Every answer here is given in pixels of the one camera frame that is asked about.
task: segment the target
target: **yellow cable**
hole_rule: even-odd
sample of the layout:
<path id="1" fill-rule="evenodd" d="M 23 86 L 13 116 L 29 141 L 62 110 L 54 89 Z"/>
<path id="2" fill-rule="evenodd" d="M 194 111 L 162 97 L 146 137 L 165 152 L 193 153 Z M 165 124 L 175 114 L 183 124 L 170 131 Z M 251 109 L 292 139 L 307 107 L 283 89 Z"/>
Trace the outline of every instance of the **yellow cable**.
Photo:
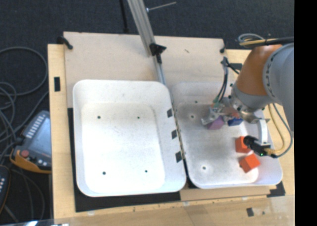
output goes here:
<path id="1" fill-rule="evenodd" d="M 271 105 L 268 105 L 268 110 L 269 110 L 269 114 L 271 115 L 272 121 L 273 121 L 273 123 L 274 123 L 274 125 L 275 125 L 275 127 L 276 127 L 276 129 L 277 129 L 277 131 L 278 131 L 278 133 L 279 133 L 279 135 L 281 137 L 281 139 L 282 139 L 282 144 L 283 144 L 280 149 L 269 149 L 269 148 L 268 149 L 264 149 L 269 155 L 271 155 L 271 154 L 279 153 L 279 152 L 284 150 L 284 148 L 285 148 L 285 140 L 284 140 L 284 137 L 282 135 L 281 130 L 279 129 L 278 125 L 276 124 L 275 118 L 274 118 L 273 113 L 272 113 Z"/>

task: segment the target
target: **black clamp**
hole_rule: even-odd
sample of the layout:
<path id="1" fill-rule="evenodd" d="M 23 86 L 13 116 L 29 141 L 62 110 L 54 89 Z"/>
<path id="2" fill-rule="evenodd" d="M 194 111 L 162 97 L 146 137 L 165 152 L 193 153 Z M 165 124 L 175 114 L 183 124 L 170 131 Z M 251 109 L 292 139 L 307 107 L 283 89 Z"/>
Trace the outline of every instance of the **black clamp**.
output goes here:
<path id="1" fill-rule="evenodd" d="M 58 38 L 57 38 L 57 43 L 58 44 L 66 44 L 66 46 L 67 46 L 67 48 L 69 48 L 70 50 L 71 49 L 73 49 L 73 46 L 69 43 L 69 41 L 66 39 L 66 38 L 64 38 L 63 36 L 59 36 Z"/>
<path id="2" fill-rule="evenodd" d="M 150 44 L 150 50 L 151 50 L 152 56 L 156 56 L 158 63 L 162 64 L 162 58 L 160 55 L 162 52 L 166 50 L 166 47 L 152 43 Z"/>
<path id="3" fill-rule="evenodd" d="M 256 154 L 258 154 L 261 157 L 267 156 L 267 152 L 265 151 L 265 149 L 271 148 L 271 145 L 270 144 L 260 145 L 260 144 L 256 143 L 255 141 L 258 141 L 258 139 L 255 137 L 252 137 L 250 135 L 244 137 L 244 139 L 243 139 L 243 143 L 249 149 L 252 149 Z"/>

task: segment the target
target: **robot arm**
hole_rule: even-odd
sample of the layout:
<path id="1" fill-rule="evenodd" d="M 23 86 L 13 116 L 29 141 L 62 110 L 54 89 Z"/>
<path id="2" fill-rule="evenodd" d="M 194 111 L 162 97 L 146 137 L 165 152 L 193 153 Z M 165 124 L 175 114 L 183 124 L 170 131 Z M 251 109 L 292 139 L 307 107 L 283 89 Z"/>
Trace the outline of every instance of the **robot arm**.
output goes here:
<path id="1" fill-rule="evenodd" d="M 209 125 L 209 129 L 215 129 L 211 127 L 219 120 L 228 125 L 242 121 L 256 124 L 259 138 L 246 136 L 244 143 L 261 156 L 278 157 L 267 144 L 265 119 L 255 115 L 256 111 L 272 103 L 283 106 L 294 136 L 294 43 L 254 47 L 232 86 L 231 95 L 220 100 L 216 97 L 202 123 Z"/>
<path id="2" fill-rule="evenodd" d="M 294 132 L 294 43 L 253 48 L 233 85 L 230 102 L 248 122 L 255 111 L 278 103 Z"/>

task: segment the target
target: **black mat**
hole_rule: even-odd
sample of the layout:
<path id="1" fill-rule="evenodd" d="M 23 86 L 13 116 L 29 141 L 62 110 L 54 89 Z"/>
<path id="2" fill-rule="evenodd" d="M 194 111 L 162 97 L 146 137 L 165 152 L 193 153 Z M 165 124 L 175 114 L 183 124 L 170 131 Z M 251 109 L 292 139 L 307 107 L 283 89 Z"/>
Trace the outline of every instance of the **black mat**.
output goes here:
<path id="1" fill-rule="evenodd" d="M 179 192 L 146 194 L 146 195 L 129 195 L 129 196 L 118 196 L 118 197 L 116 196 L 97 197 L 97 198 L 89 197 L 83 194 L 79 190 L 76 183 L 73 108 L 68 109 L 68 120 L 69 120 L 71 157 L 72 157 L 72 166 L 73 166 L 75 206 L 76 206 L 77 212 L 96 210 L 96 209 L 102 209 L 102 208 L 113 208 L 113 207 L 122 207 L 122 206 L 135 206 L 135 205 L 180 201 Z"/>

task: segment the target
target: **metal rod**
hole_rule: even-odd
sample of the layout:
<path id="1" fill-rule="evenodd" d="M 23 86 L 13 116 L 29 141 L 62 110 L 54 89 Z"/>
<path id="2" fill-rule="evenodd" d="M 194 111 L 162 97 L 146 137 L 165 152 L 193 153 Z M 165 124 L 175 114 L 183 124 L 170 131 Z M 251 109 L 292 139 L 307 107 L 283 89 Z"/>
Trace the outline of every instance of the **metal rod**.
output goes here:
<path id="1" fill-rule="evenodd" d="M 119 3 L 120 3 L 120 9 L 121 9 L 121 14 L 122 14 L 122 19 L 123 19 L 123 32 L 128 33 L 129 32 L 128 22 L 127 22 L 127 17 L 125 15 L 123 0 L 119 0 Z"/>
<path id="2" fill-rule="evenodd" d="M 164 5 L 160 5 L 160 6 L 155 6 L 155 7 L 147 8 L 147 12 L 150 12 L 151 10 L 159 9 L 159 8 L 162 8 L 162 7 L 166 7 L 166 6 L 174 5 L 174 4 L 176 4 L 176 3 L 177 3 L 177 2 L 176 2 L 176 1 L 174 1 L 174 2 L 171 2 L 171 3 L 164 4 Z"/>
<path id="3" fill-rule="evenodd" d="M 150 45 L 155 44 L 155 39 L 144 2 L 143 0 L 127 1 L 147 55 L 152 56 Z M 161 63 L 157 61 L 156 57 L 154 57 L 153 60 L 157 71 L 158 80 L 165 85 L 166 81 Z"/>

